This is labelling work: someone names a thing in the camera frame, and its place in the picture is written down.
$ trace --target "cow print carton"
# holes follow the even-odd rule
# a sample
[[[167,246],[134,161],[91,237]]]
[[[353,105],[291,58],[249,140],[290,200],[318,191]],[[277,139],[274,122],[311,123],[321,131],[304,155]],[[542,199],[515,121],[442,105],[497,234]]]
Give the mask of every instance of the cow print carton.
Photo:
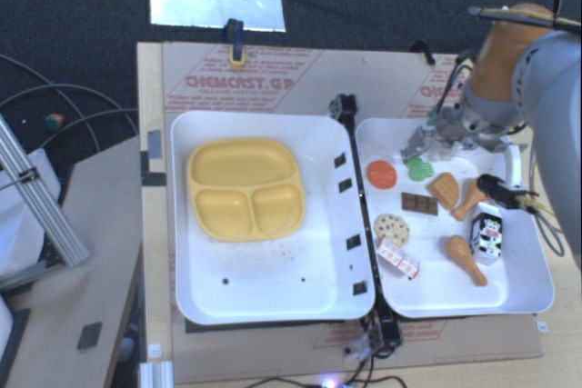
[[[476,262],[491,265],[501,257],[501,212],[491,204],[478,203],[478,215],[471,224],[471,252]]]

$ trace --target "table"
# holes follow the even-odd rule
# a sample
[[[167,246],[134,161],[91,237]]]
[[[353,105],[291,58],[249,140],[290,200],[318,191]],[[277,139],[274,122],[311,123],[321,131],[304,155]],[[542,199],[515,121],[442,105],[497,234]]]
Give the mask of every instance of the table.
[[[208,53],[212,52],[212,45],[207,45]],[[151,364],[173,360],[172,342],[172,308],[170,304],[170,257],[168,255],[168,232],[167,232],[167,207],[166,207],[166,182],[164,173],[166,171],[164,147],[165,147],[165,121],[164,121],[164,47],[161,44],[140,44],[138,45],[138,84],[139,84],[139,105],[140,105],[140,134],[142,163],[144,164],[142,175],[145,180],[142,189],[142,199],[144,207],[144,267],[145,267],[145,294],[146,294],[146,341],[148,344],[148,359]],[[398,59],[401,55],[382,56],[383,53],[366,55],[362,53],[361,62],[354,63],[349,60],[349,64],[338,64],[342,53],[335,51],[328,60],[324,62],[330,66],[341,67],[342,65],[362,68],[363,70],[373,68],[375,60],[394,60],[398,66]],[[418,85],[424,76],[416,79],[415,74],[424,73],[426,67],[418,65],[406,70],[409,74],[409,82]],[[330,89],[335,89],[337,85],[346,85],[346,80],[341,76],[336,83],[322,83],[318,85],[318,91],[323,95],[315,98],[328,103]],[[377,95],[370,95],[367,108],[374,108],[377,104]],[[283,103],[279,109],[288,110],[288,106]],[[304,113],[305,109],[299,109],[299,113]],[[531,133],[525,131],[518,135],[516,142],[528,142]],[[548,332],[540,334],[543,357],[535,359],[520,359],[509,361],[496,361],[485,363],[462,363],[447,365],[431,365],[429,367],[399,368],[391,369],[388,373],[397,374],[405,379],[409,387],[430,386],[434,387],[481,387],[491,384],[492,386],[508,385],[542,387],[549,385],[577,386],[582,380],[582,367],[578,363],[582,355],[582,305],[580,291],[580,271],[577,269],[569,249],[567,257],[558,258],[554,256],[549,248],[545,247],[547,262],[556,287],[556,300],[553,306],[546,312],[536,316],[539,327],[547,326]],[[504,359],[507,354],[499,355],[499,359]],[[462,362],[470,362],[471,355],[468,354]],[[374,378],[386,374],[378,370]],[[310,383],[320,383],[318,376],[293,377],[296,380],[303,380]],[[208,387],[244,387],[249,385],[249,381],[204,383]],[[200,384],[180,384],[179,386],[200,386]],[[377,386],[394,386],[391,382],[379,383]]]

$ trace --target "white plastic object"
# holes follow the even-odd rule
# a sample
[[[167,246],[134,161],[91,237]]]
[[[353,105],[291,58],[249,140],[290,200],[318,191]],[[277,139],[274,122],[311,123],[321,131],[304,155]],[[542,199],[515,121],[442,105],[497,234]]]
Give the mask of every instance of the white plastic object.
[[[441,204],[438,215],[402,211],[402,192],[429,195],[426,186],[444,172],[457,179],[458,202],[462,203],[471,179],[480,174],[503,179],[507,173],[506,160],[512,157],[478,147],[459,150],[450,160],[439,161],[437,155],[442,147],[435,143],[422,155],[424,160],[431,161],[434,177],[414,182],[402,163],[400,150],[406,147],[417,127],[417,120],[369,119],[362,122],[356,133],[364,172],[368,164],[378,159],[387,160],[396,169],[396,185],[387,191],[374,188],[365,179],[370,218],[385,213],[401,216],[410,228],[403,250],[420,262],[420,271],[412,281],[389,264],[379,263],[386,301],[396,312],[410,318],[545,311],[553,303],[554,286],[530,214],[500,209],[504,231],[501,259],[482,267],[487,286],[475,286],[472,278],[449,259],[445,243],[454,234],[468,240],[477,208],[471,209],[463,222],[457,221]],[[520,173],[521,169],[515,166],[512,172]]]
[[[170,137],[176,299],[186,318],[201,324],[343,320],[369,311],[374,283],[351,146],[341,124],[324,116],[196,111],[178,116]],[[237,137],[276,139],[295,157],[305,219],[292,234],[225,243],[197,223],[187,189],[188,157],[201,144]],[[351,187],[340,193],[346,180]],[[347,240],[358,235],[360,244],[348,248]]]
[[[13,324],[14,319],[12,314],[6,303],[3,301],[2,296],[0,296],[0,360],[4,355]]]
[[[38,149],[28,157],[56,198],[61,185],[45,151]],[[8,174],[0,172],[0,186],[9,183]],[[15,185],[0,191],[0,279],[36,264],[44,239],[45,231]]]

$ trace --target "wooden table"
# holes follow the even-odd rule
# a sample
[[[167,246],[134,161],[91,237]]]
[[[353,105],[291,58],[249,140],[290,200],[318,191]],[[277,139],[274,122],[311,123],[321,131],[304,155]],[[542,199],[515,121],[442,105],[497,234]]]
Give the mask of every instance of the wooden table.
[[[162,46],[138,46],[140,134],[142,154],[147,154],[148,142],[158,140],[164,147],[164,87]],[[516,137],[516,142],[529,142],[531,133],[526,130]],[[166,189],[156,184],[156,175],[166,171],[164,151],[159,156],[145,160],[151,172],[151,183],[142,190],[144,208],[144,266],[146,294],[146,339],[156,343],[149,347],[148,362],[172,361],[172,333],[170,328],[170,277],[168,257]],[[406,369],[378,370],[373,378],[388,373],[402,377],[408,387],[483,387],[483,386],[579,386],[582,381],[582,303],[580,270],[571,252],[555,256],[544,244],[547,263],[556,287],[556,300],[552,307],[537,316],[547,333],[540,334],[543,357],[525,360],[490,363],[463,363]],[[318,383],[319,377],[293,377],[304,383]],[[207,387],[245,387],[249,381],[204,383]],[[288,386],[270,383],[268,386]],[[200,384],[179,386],[201,386]],[[374,386],[396,386],[394,382]]]

